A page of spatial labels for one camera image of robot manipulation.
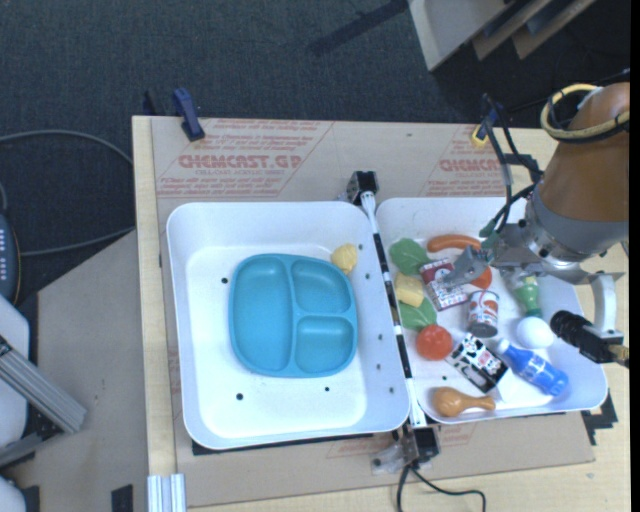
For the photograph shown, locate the orange toy sausage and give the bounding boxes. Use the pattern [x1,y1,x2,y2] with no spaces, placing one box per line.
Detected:
[426,233,483,253]

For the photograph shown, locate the thin black and white rod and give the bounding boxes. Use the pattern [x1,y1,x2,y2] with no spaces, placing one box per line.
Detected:
[360,191,420,427]

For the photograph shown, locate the black block with thin wires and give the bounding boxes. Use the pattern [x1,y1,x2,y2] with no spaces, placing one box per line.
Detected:
[336,169,380,207]
[371,423,443,474]

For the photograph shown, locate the white toy egg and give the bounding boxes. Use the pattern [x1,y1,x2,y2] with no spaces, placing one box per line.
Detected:
[515,315,557,350]

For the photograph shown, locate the yellow toy cheese wedge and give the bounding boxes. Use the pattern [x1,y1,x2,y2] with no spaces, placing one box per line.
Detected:
[394,272,427,308]

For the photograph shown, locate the brown toy chicken drumstick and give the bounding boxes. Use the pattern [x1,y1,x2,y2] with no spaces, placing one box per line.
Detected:
[431,385,498,419]

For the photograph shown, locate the white plastic tray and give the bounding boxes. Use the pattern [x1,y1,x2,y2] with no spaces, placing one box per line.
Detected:
[374,196,610,426]
[165,200,413,450]

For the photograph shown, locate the blue divided plate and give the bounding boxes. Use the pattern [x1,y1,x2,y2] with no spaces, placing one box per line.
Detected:
[227,252,360,379]

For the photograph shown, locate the black cylinder on white bracket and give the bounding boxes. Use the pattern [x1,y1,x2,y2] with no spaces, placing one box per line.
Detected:
[548,264,627,365]

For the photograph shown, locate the blue plastic bottle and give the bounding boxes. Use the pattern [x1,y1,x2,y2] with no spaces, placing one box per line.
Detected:
[495,337,570,398]

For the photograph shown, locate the red and white small can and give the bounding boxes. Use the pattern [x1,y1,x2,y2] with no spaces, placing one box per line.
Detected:
[466,289,502,339]

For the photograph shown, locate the green toy lettuce leaf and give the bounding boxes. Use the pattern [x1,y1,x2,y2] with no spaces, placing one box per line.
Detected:
[389,237,432,276]
[397,297,438,332]

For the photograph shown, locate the green toy bottle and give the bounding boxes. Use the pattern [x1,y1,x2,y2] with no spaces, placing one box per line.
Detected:
[508,274,545,319]

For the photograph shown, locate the yellow toy food lump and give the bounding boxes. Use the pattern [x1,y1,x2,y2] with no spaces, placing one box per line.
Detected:
[330,242,360,276]

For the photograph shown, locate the brown cardboard board red print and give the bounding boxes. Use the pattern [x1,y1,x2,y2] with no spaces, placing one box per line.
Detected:
[149,117,597,509]

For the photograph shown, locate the orange toy tomato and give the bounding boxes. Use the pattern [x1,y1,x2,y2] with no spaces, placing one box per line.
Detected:
[415,323,455,362]

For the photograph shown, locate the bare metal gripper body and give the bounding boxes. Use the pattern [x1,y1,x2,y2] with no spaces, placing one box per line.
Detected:
[488,222,592,281]

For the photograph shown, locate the black and white milk carton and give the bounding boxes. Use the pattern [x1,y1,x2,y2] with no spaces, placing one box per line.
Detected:
[444,332,527,404]

